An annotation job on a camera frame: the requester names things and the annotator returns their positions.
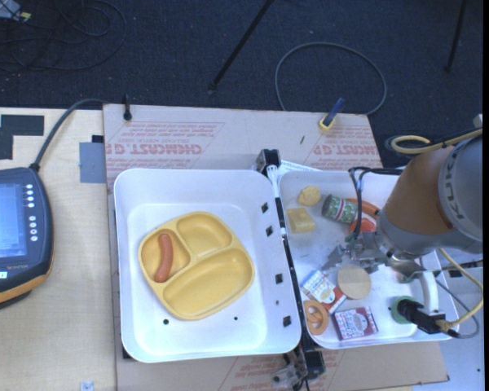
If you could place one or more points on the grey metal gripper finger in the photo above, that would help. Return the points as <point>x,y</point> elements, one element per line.
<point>364,265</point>
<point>333,257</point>

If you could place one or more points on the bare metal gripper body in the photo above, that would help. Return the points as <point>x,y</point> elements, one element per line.
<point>375,249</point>

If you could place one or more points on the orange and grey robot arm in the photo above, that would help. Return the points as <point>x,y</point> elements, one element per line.
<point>428,202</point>

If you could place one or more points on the round tan biscuit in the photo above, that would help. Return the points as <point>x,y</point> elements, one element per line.
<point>354,283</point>

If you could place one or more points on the orange-red rounded toy food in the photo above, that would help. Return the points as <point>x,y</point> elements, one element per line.
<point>362,225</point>

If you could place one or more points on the white carton with yellow print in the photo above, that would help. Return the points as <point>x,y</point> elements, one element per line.
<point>322,291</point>

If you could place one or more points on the white plastic tray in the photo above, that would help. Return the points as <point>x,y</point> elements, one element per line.
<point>385,300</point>
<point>212,185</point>

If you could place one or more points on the orange carrot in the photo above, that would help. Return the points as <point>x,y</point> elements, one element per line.
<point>368,207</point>

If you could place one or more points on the thin black and white rod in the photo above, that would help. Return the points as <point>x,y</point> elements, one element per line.
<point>287,242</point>

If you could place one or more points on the green can red white label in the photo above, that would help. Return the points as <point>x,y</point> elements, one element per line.
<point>339,209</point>

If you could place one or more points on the yellow cheese block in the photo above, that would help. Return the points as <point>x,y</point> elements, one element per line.
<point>300,220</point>

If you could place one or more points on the pink and white carton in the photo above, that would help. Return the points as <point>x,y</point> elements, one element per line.
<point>355,323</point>

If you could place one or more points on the brown pretzel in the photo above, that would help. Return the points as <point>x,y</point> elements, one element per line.
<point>315,318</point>

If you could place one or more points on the pale yellow crinkled chip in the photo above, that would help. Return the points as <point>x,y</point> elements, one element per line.
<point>309,196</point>

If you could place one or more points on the white printed paper sheet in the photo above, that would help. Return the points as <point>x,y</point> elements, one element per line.
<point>299,166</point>

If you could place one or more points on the yellow divided plate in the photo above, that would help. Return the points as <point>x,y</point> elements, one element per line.
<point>212,283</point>

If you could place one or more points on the brown cardboard board red print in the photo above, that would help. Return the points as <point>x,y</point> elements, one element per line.
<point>236,145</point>

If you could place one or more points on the red-orange sausage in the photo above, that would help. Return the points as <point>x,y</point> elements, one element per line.
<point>165,257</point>

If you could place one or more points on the black tripod leg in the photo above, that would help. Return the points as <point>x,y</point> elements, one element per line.
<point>458,27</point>
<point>244,41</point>

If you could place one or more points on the black cylinder on white bracket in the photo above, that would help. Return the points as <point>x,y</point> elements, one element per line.
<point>419,314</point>

